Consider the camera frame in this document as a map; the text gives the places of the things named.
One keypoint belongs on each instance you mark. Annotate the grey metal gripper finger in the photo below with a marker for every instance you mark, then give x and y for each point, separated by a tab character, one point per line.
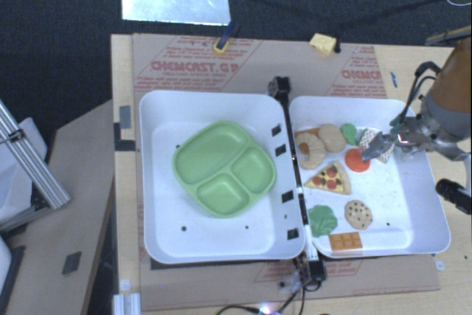
390	144
374	149

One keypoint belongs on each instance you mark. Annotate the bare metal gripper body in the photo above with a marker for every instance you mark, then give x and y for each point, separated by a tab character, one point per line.
418	138

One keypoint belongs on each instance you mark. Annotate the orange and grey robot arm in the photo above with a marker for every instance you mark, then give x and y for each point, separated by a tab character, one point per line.
451	85

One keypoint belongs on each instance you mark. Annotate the white patterned packet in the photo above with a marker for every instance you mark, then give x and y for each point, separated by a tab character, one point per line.
368	135

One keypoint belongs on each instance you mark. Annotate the round orange toy slice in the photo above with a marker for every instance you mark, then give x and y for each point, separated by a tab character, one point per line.
354	162

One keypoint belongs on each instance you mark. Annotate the small green toy leaf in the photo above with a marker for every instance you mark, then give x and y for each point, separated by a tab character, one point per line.
349	132

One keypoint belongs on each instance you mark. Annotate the round beige toy biscuit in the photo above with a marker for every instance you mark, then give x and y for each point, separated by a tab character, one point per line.
332	138

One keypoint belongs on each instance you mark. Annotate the toy pizza slice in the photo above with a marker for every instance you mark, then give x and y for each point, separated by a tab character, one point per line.
330	179

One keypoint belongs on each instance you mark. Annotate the white plastic tray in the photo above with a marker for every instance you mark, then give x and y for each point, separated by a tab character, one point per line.
166	173
398	203

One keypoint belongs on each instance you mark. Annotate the beige toy croissant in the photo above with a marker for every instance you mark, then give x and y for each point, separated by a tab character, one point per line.
314	153

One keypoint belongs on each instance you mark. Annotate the chocolate chip toy cookie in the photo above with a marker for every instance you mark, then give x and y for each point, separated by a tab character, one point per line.
358	214

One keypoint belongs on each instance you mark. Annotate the brown toy toast slice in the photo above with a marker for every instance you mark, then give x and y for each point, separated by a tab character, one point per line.
308	131

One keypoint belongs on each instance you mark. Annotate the thin black and white rod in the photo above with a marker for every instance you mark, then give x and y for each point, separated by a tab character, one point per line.
295	158

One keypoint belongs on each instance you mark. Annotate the green toy lettuce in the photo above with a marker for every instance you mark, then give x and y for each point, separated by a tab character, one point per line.
322	220

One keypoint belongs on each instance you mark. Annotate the orange toy waffle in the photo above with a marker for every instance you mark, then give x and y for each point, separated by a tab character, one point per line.
346	242

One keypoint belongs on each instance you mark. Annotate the yellow toy cheese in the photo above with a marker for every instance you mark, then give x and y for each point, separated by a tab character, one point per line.
323	43

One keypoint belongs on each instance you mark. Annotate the green divided plate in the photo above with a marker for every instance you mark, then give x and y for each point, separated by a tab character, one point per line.
221	167

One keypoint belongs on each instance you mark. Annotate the brown cardboard board red print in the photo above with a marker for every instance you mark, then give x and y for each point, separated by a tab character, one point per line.
221	66

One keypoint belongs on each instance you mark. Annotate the black cylinder on white bracket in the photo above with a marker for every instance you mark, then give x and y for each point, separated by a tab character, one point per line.
451	192

